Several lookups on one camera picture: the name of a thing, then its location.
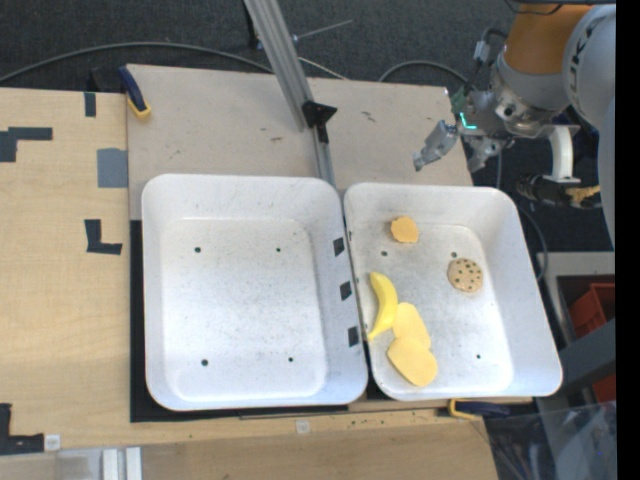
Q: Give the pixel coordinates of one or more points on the yellow banana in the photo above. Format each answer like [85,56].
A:
[385,302]

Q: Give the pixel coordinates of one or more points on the orange round slice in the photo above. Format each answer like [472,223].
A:
[404,229]

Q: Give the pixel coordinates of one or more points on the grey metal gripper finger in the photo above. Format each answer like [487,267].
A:
[436,145]
[482,154]

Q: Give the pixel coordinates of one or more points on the white plastic tray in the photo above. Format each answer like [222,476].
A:
[245,293]
[450,328]

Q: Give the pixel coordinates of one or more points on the pale yellow flat slice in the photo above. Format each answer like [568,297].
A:
[412,320]
[412,363]

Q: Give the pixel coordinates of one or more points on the tan biscuit with dark dots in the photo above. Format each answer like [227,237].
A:
[465,275]

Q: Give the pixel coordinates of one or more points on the black cylinder on white bracket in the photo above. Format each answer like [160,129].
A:
[562,155]

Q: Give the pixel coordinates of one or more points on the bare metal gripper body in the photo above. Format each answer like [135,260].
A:
[500,115]

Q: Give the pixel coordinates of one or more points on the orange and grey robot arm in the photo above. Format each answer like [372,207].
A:
[540,43]

